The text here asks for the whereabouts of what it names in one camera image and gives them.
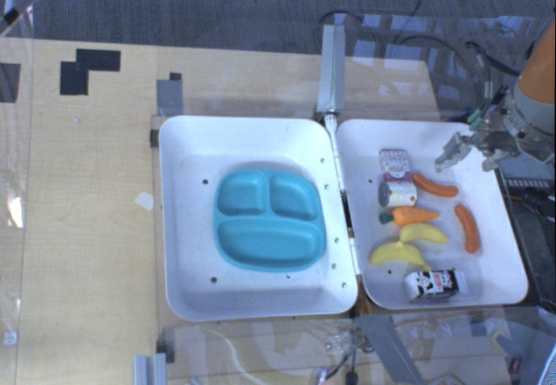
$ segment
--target orange carrot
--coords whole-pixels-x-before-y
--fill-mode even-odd
[[[413,222],[428,222],[438,218],[440,214],[432,210],[414,208],[411,206],[400,206],[392,210],[392,214],[381,214],[379,220],[386,224],[394,220],[399,226],[405,226]]]
[[[423,189],[429,194],[437,196],[456,196],[460,193],[457,187],[435,183],[418,172],[414,172],[411,175],[411,179],[419,189]]]
[[[465,206],[458,204],[453,208],[455,215],[460,219],[461,226],[466,234],[466,251],[474,254],[479,249],[479,230],[473,215]]]

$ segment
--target toy banana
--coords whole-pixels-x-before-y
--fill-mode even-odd
[[[422,266],[424,270],[430,270],[423,260],[420,251],[411,244],[404,244],[403,242],[386,242],[376,248],[371,256],[368,258],[371,264],[381,264],[389,260],[405,260],[413,264]]]
[[[417,222],[408,224],[401,228],[400,241],[411,242],[417,238],[428,240],[429,242],[437,242],[444,244],[448,241],[448,237],[437,227],[425,222]]]

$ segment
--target orange sausage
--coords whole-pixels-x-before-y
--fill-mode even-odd
[[[465,206],[458,204],[453,208],[455,215],[460,219],[461,226],[466,234],[466,251],[474,254],[479,249],[479,231],[473,215]]]
[[[411,175],[411,179],[419,189],[423,189],[429,194],[437,196],[456,196],[458,195],[458,193],[460,193],[457,187],[435,183],[434,181],[425,178],[419,172],[414,172]]]

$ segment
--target blue divided plate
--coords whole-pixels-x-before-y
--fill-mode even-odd
[[[319,194],[291,172],[235,170],[216,191],[215,239],[222,257],[240,268],[306,269],[324,251]]]

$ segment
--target white tray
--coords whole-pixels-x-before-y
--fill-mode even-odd
[[[357,283],[327,131],[299,119],[176,116],[159,138],[166,292],[180,317],[214,321],[351,308]],[[232,170],[255,167],[290,170],[317,188],[326,241],[323,256],[308,269],[241,269],[218,253],[218,182]]]
[[[347,197],[355,241],[367,293],[387,309],[419,309],[487,306],[520,302],[528,281],[513,235],[496,175],[481,169],[482,155],[473,150],[467,158],[437,174],[434,159],[454,132],[467,132],[457,123],[418,123],[404,121],[350,120],[338,130],[338,145],[345,174]],[[419,191],[417,206],[440,212],[434,225],[442,229],[449,242],[439,245],[422,240],[413,242],[421,249],[433,269],[456,268],[465,273],[469,294],[458,294],[445,302],[407,301],[403,278],[416,269],[407,262],[371,265],[367,259],[374,248],[392,241],[399,233],[393,223],[382,225],[378,215],[377,189],[381,182],[378,155],[382,149],[404,149],[412,170],[438,181],[452,183],[460,193],[455,198],[440,198]],[[464,234],[453,206],[462,203],[473,213],[480,232],[480,249],[475,254],[464,250]]]

